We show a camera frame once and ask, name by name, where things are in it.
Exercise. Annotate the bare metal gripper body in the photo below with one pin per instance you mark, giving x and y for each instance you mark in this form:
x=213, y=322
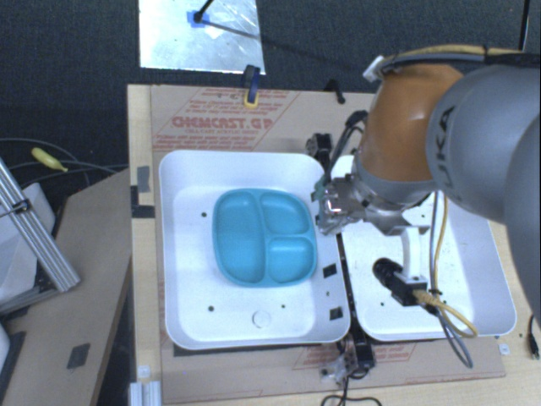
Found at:
x=351, y=210

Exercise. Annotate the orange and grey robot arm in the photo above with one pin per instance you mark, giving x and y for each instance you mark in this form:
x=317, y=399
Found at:
x=473, y=142

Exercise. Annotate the blue divided plate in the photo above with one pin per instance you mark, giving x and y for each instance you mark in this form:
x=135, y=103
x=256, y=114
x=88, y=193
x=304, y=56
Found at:
x=253, y=237

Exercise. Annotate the white plastic tray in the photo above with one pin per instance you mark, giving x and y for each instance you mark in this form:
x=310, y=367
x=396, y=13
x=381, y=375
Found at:
x=198, y=311
x=473, y=286

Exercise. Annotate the brown cardboard board, red print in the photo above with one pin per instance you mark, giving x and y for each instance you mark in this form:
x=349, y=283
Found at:
x=220, y=119

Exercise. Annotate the yellow banana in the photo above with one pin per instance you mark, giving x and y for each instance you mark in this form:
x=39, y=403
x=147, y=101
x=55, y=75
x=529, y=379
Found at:
x=47, y=159

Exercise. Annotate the black cylinder on white bracket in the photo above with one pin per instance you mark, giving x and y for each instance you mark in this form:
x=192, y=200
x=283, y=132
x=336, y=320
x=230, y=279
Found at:
x=397, y=281

